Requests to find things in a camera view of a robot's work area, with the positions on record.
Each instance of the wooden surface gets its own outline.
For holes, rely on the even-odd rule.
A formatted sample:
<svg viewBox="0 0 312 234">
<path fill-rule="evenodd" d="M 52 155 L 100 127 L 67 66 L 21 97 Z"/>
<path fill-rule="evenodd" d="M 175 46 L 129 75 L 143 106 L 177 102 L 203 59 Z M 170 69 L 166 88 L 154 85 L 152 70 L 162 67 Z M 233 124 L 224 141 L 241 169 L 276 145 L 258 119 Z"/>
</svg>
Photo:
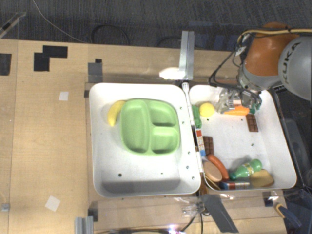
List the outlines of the wooden surface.
<svg viewBox="0 0 312 234">
<path fill-rule="evenodd" d="M 43 45 L 68 46 L 68 58 L 51 58 L 50 72 L 34 72 L 34 53 L 42 52 Z M 6 52 L 16 57 L 17 73 L 0 77 L 1 107 L 15 107 L 9 113 L 1 112 L 0 116 L 3 126 L 0 135 L 4 140 L 1 145 L 7 147 L 6 151 L 0 147 L 0 185 L 1 190 L 9 195 L 7 199 L 11 204 L 9 214 L 0 214 L 0 233 L 74 233 L 75 217 L 86 217 L 89 207 L 88 181 L 91 178 L 88 178 L 84 98 L 88 62 L 102 59 L 104 75 L 108 76 L 156 78 L 163 68 L 178 67 L 179 50 L 0 40 L 0 53 Z M 195 77 L 208 77 L 226 55 L 223 52 L 195 51 Z M 220 71 L 220 77 L 234 78 L 236 72 L 236 68 L 227 63 Z M 60 92 L 69 92 L 68 101 L 59 101 Z M 45 208 L 51 195 L 60 200 L 55 212 Z M 238 194 L 235 198 L 238 200 L 225 199 L 224 205 L 241 233 L 286 233 L 282 218 L 272 207 L 264 207 L 261 194 Z M 109 203 L 104 198 L 98 200 L 104 207 Z M 284 203 L 283 197 L 278 200 Z M 168 221 L 168 216 L 175 214 L 179 224 L 188 222 L 188 219 L 181 218 L 179 207 L 171 208 L 167 215 L 161 215 L 157 208 L 145 209 L 150 210 L 144 211 L 145 216 L 150 219 L 157 216 L 156 219 L 163 219 L 163 223 Z M 128 213 L 135 216 L 135 210 L 131 211 L 131 207 L 129 210 Z M 204 233 L 220 233 L 211 217 L 204 220 Z M 118 214 L 115 223 L 119 226 L 124 223 Z M 145 222 L 139 217 L 133 220 L 128 215 L 128 223 L 143 227 Z M 199 223 L 188 228 L 188 234 L 199 231 Z"/>
</svg>

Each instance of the brown chocolate bar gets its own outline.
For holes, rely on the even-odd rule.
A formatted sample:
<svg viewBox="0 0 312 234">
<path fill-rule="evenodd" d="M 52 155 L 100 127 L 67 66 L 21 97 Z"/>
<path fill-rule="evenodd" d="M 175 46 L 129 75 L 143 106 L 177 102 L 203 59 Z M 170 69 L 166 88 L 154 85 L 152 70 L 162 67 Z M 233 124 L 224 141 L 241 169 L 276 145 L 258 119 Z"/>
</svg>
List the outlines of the brown chocolate bar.
<svg viewBox="0 0 312 234">
<path fill-rule="evenodd" d="M 203 136 L 204 139 L 204 145 L 205 145 L 205 152 L 206 156 L 209 154 L 214 154 L 214 140 L 212 137 Z"/>
<path fill-rule="evenodd" d="M 246 120 L 247 120 L 249 132 L 259 132 L 257 121 L 255 120 L 255 116 L 253 114 L 247 114 Z"/>
</svg>

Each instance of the hot dog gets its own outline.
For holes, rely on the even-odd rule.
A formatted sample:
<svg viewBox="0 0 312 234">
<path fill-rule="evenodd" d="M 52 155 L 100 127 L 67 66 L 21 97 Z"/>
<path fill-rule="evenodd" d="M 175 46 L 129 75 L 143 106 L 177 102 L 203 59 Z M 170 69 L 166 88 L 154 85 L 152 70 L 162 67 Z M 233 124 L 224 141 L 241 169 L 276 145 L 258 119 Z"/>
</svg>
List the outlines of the hot dog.
<svg viewBox="0 0 312 234">
<path fill-rule="evenodd" d="M 209 154 L 207 158 L 212 164 L 214 164 L 220 170 L 223 180 L 228 180 L 230 178 L 228 170 L 226 170 L 225 166 L 216 156 L 214 156 L 213 154 Z"/>
</svg>

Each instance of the yellow cable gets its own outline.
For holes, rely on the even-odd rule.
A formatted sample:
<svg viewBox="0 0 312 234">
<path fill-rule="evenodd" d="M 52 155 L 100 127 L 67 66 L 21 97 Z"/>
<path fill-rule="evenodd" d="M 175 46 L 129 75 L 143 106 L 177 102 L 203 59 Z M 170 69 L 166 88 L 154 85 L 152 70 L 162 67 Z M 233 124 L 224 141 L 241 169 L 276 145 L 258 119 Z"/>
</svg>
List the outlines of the yellow cable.
<svg viewBox="0 0 312 234">
<path fill-rule="evenodd" d="M 248 33 L 260 33 L 264 35 L 281 35 L 281 34 L 287 34 L 287 33 L 312 33 L 312 29 L 284 29 L 284 30 L 258 30 L 258 29 L 250 29 L 244 31 L 237 39 L 237 43 L 240 43 L 240 40 L 245 34 Z"/>
</svg>

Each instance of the bottle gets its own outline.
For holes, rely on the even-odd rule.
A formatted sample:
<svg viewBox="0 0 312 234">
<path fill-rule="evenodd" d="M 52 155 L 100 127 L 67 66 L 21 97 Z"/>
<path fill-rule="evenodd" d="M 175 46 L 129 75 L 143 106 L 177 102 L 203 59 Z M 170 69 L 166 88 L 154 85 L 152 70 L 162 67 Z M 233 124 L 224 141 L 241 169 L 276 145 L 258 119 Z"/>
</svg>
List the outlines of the bottle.
<svg viewBox="0 0 312 234">
<path fill-rule="evenodd" d="M 245 163 L 238 167 L 234 173 L 230 173 L 230 179 L 236 180 L 238 177 L 249 177 L 255 172 L 262 169 L 262 163 L 259 159 L 253 159 L 249 163 Z"/>
</svg>

